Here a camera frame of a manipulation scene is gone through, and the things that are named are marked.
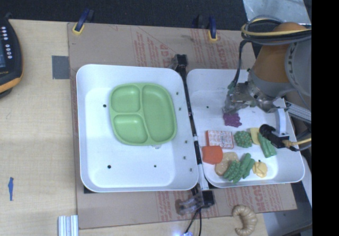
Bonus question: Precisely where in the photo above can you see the black block with thin wires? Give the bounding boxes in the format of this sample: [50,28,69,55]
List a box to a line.
[175,189,216,216]
[171,54,189,71]

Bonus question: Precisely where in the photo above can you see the green bean bundle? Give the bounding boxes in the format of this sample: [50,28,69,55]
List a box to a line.
[257,132,278,159]

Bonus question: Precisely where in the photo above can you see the yellow cheese slice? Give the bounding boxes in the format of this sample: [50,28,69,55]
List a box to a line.
[249,127,262,146]

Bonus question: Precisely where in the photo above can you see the orange carrot piece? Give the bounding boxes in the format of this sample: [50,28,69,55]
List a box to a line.
[201,145,224,165]

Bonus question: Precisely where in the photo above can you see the tan biscuit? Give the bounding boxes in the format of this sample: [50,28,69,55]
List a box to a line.
[214,151,240,177]

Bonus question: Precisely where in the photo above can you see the purple grapes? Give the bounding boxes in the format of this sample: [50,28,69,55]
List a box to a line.
[222,112,243,128]

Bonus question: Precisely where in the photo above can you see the white plastic tray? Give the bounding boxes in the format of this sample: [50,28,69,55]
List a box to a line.
[76,64,200,194]
[186,68,306,189]

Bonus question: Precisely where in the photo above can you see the green pea pod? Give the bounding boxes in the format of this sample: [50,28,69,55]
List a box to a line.
[239,152,256,180]
[222,159,242,185]

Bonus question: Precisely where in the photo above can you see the thin black and white rod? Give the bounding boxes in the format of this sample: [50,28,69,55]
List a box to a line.
[179,64,210,191]

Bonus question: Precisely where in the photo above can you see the green broccoli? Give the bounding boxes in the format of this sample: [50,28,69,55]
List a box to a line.
[233,130,253,149]

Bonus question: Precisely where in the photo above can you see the green divided plate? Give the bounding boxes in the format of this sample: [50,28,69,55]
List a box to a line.
[109,82,178,147]

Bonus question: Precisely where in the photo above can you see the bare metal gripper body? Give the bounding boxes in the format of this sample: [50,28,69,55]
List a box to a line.
[227,81,290,113]

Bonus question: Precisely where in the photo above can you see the tan croissant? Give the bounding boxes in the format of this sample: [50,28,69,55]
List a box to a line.
[231,204,258,236]

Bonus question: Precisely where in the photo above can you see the black cylinder on white bracket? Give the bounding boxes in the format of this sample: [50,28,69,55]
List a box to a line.
[258,106,291,150]

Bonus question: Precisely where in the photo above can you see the brown cardboard board, red print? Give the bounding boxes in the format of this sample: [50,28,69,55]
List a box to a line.
[67,22,298,230]

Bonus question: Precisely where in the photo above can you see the yellow toy pepper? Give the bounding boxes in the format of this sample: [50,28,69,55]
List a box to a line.
[251,160,269,179]

